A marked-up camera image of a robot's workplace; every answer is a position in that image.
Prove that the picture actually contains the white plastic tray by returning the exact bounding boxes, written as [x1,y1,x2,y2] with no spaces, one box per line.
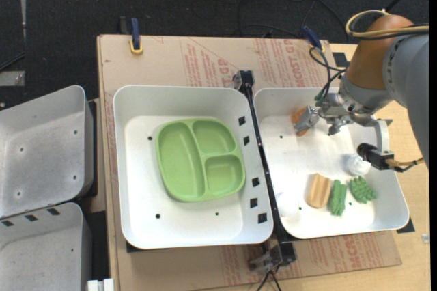
[253,87,410,240]
[113,84,275,250]

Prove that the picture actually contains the green toy beans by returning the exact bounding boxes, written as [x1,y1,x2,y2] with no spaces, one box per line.
[328,179,348,217]

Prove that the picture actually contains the black cylinder on white bracket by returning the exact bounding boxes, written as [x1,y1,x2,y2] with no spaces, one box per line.
[351,115,396,171]

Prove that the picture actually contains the black block with thin wires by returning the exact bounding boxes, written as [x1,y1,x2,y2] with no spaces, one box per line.
[248,240,296,273]
[232,70,257,93]

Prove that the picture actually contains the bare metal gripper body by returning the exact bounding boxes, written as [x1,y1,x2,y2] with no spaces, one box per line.
[314,92,376,128]

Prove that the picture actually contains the orange toy carrot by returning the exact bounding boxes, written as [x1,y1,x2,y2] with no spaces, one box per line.
[290,105,311,137]

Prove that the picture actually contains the thin black rod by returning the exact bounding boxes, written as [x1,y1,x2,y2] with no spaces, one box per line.
[240,86,291,249]

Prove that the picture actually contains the brown cardboard board red print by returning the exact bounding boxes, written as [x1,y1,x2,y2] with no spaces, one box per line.
[96,34,403,291]

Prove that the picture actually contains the green divided plate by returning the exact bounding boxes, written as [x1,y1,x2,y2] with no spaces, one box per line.
[155,117,246,203]

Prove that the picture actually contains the white crumpled ball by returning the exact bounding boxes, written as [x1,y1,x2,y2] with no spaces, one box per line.
[342,152,371,177]

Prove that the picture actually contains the tan toy bread bun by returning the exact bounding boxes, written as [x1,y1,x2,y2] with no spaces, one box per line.
[305,173,333,210]

